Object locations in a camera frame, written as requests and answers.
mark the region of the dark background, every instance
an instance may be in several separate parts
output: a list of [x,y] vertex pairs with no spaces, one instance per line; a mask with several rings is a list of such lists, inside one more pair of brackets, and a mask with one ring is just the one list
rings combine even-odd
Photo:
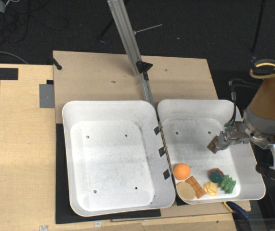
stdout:
[[[255,53],[251,52],[262,0],[130,0],[126,5],[141,55],[205,58],[219,99],[230,100],[228,80],[249,76],[253,60],[275,60],[275,0],[266,0]],[[53,50],[125,54],[116,26],[103,36],[112,14],[106,0],[20,0],[0,13],[0,51],[30,64],[49,64]],[[0,54],[0,63],[20,63]],[[239,88],[243,111],[256,90]],[[271,154],[254,148],[257,161]],[[265,179],[266,196],[256,201],[265,219],[275,218],[275,182]]]

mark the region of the black bracket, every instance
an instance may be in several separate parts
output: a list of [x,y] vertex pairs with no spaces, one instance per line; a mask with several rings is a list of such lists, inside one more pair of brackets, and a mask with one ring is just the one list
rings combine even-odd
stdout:
[[138,72],[141,74],[143,73],[144,79],[149,80],[147,71],[153,66],[153,64],[145,63],[143,61],[137,61],[136,63]]

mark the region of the orange toy fruit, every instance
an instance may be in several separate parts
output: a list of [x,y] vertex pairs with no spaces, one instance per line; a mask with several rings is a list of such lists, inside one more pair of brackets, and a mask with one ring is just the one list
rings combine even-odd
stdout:
[[185,180],[191,174],[191,169],[187,164],[180,163],[174,168],[174,176],[179,180]]

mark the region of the brown block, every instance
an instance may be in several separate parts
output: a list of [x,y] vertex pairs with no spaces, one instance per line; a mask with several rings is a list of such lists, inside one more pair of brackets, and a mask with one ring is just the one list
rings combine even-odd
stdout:
[[197,180],[194,178],[194,176],[191,176],[185,182],[189,183],[195,190],[196,198],[200,198],[206,194],[204,189],[200,186],[200,184],[197,182]]

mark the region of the wooden table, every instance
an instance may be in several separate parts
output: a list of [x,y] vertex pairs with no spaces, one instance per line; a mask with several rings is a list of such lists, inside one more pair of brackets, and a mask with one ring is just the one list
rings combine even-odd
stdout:
[[[120,62],[126,61],[125,55],[101,54],[101,60],[97,60],[100,55],[96,53],[57,51],[54,56],[64,67],[64,73],[69,69],[67,63],[72,64],[72,59],[74,64],[85,66],[86,71],[93,70],[89,70],[89,66],[94,65],[93,59],[101,61],[101,64],[96,65],[96,71],[106,69],[104,62],[107,59],[112,59],[111,68],[113,65],[119,67],[117,59]],[[172,94],[173,97],[182,99],[217,99],[206,60],[152,56],[144,57],[143,60],[160,66],[149,71],[155,102],[171,98]],[[48,231],[236,230],[232,215],[221,203],[171,206],[161,210],[160,218],[148,221],[103,220],[100,228],[94,227],[94,222],[55,224],[57,106],[56,109],[39,107],[39,84],[54,79],[55,67],[20,64],[0,64],[0,67],[19,69],[18,80],[0,81],[0,231],[39,231],[41,225],[47,225]],[[179,75],[180,68],[185,69],[186,75]],[[127,71],[121,67],[119,69],[120,72]],[[90,86],[98,85],[103,89],[110,89],[110,86],[106,87],[107,82],[114,84],[114,94],[118,90],[118,94],[113,96],[117,96],[115,100],[121,98],[121,92],[131,91],[135,93],[132,97],[136,99],[142,95],[141,90],[138,90],[138,82],[124,81],[124,84],[115,71],[108,75],[102,73],[102,76],[94,78],[85,75],[85,78],[87,81],[92,79]],[[136,78],[128,71],[127,76]],[[123,90],[123,85],[131,88]],[[61,89],[60,83],[55,82],[55,89]],[[93,100],[98,90],[87,89],[87,92],[89,100]],[[66,95],[57,92],[55,98],[59,100],[59,95],[66,99]],[[238,204],[250,210],[249,201],[240,201]]]

